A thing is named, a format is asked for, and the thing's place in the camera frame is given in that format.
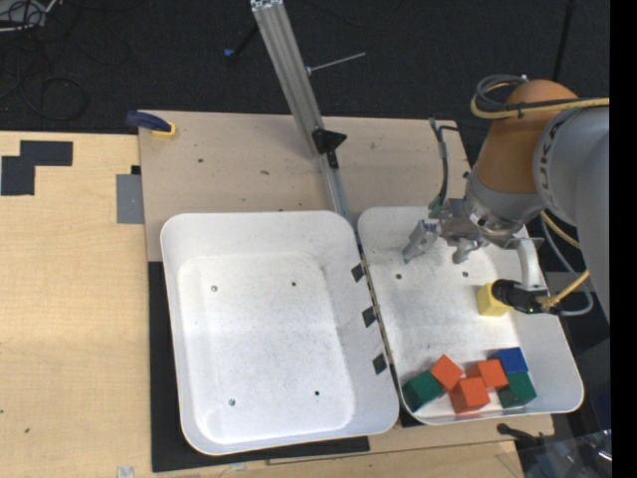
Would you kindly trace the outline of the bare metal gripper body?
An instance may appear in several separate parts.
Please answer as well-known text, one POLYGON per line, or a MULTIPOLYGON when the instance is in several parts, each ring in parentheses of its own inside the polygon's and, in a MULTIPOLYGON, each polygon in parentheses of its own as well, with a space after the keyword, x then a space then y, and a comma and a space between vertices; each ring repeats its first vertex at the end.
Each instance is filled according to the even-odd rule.
POLYGON ((475 207, 465 198, 447 199, 440 211, 438 234, 447 240, 489 243, 507 248, 508 243, 522 230, 522 222, 511 221, 485 209, 475 207))

